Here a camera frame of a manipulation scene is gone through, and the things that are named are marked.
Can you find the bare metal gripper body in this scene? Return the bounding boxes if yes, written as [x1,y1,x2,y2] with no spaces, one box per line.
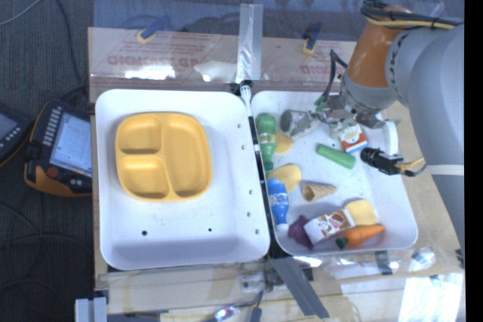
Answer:
[325,94,386,130]

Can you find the red and white carton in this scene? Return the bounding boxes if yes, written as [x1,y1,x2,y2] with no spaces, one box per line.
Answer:
[338,122,369,155]

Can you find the green cylinder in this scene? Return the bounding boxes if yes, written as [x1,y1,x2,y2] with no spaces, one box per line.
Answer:
[315,143,357,170]

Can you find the grey metal can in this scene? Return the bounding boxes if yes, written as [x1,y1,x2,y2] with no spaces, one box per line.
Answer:
[279,109,318,142]

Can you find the small yellow biscuit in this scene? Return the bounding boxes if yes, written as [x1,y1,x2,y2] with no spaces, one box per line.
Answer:
[274,130,294,156]

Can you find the white plastic tray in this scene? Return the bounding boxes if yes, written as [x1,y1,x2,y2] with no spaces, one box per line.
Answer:
[94,88,272,271]
[250,90,419,258]

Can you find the green plastic bottle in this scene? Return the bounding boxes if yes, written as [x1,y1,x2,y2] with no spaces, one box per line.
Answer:
[255,113,278,174]

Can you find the tan ice cream cone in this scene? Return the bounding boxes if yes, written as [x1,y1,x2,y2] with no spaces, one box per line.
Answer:
[301,181,337,203]

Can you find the large yellow biscuit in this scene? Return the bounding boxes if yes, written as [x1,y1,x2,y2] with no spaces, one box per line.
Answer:
[266,163,303,193]

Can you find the thin black and white rod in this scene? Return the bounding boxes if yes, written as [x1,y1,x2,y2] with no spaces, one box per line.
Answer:
[239,84,281,258]

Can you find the pale yellow bread slice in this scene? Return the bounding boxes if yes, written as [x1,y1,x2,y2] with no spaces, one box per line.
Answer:
[343,198,378,227]

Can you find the blue and white bottle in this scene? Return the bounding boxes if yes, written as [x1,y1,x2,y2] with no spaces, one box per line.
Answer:
[266,177,291,232]

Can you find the white carton with orange print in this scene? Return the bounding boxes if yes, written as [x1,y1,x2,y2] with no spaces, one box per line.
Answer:
[303,208,356,246]

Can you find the orange carrot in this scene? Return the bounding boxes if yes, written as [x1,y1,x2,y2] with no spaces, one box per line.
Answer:
[335,223,386,251]

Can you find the purple grapes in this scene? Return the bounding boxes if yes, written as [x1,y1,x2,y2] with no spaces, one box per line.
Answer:
[288,214,315,251]

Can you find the yellow divided plate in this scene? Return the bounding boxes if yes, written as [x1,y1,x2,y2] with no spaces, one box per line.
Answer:
[114,112,213,204]

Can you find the brown cardboard board red print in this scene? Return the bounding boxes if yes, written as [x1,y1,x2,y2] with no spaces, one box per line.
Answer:
[87,26,463,315]

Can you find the black cylinder on white bracket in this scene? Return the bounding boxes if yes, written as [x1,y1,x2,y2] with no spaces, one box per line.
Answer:
[359,118,405,176]

